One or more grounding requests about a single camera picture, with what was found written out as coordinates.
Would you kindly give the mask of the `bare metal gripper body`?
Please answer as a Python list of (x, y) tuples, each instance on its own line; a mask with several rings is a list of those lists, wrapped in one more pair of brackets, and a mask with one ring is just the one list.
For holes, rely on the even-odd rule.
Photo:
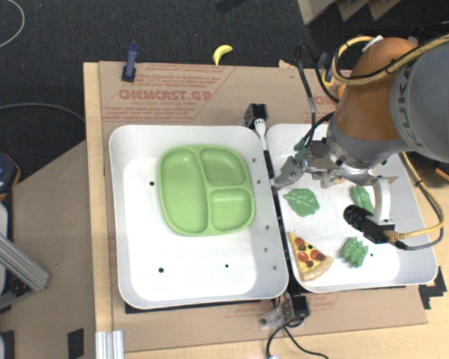
[(312, 141), (301, 166), (305, 173), (319, 181), (324, 173), (341, 175), (354, 184), (374, 184), (379, 179), (370, 173), (373, 164), (354, 158), (330, 138)]

